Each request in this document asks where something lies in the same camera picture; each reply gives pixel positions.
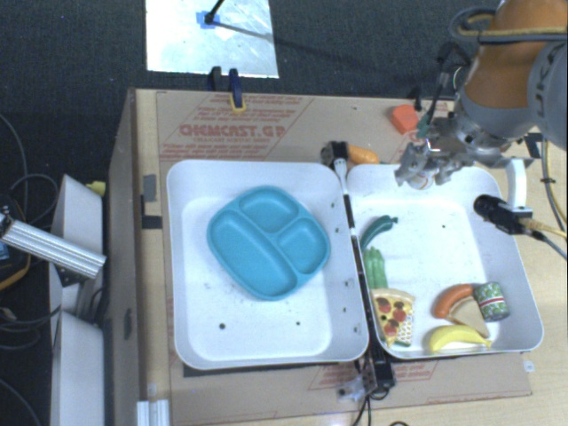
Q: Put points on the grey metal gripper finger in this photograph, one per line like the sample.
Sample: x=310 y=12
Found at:
x=449 y=170
x=412 y=164

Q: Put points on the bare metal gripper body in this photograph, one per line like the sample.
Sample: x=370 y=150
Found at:
x=457 y=142

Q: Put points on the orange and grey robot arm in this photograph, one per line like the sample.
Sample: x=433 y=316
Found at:
x=510 y=73

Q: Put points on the orange block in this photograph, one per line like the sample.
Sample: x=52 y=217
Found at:
x=404 y=119

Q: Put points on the orange carrot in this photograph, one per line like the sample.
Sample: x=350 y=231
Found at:
x=363 y=154

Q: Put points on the dark green curved pepper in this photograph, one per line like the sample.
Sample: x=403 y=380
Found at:
x=375 y=229

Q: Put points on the thin black and white rod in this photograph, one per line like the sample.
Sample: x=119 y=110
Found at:
x=353 y=224

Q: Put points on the white plastic tray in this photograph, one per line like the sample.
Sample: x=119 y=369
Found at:
x=439 y=255
x=266 y=326

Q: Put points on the orange sausage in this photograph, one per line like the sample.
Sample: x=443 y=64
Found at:
x=450 y=300

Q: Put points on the green and white can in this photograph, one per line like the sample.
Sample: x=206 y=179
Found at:
x=491 y=302

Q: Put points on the brown cardboard board red print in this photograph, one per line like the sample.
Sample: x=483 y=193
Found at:
x=275 y=127

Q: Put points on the tan bread slice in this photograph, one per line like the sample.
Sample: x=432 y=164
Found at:
x=471 y=317

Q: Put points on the pizza slice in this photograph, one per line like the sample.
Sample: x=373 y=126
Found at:
x=392 y=313

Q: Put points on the yellow banana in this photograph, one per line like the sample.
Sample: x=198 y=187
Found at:
x=452 y=337

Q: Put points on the blue divided plate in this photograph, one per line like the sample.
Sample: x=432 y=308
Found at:
x=253 y=246

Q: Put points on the black cylinder on white bracket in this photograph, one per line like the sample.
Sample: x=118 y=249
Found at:
x=499 y=213

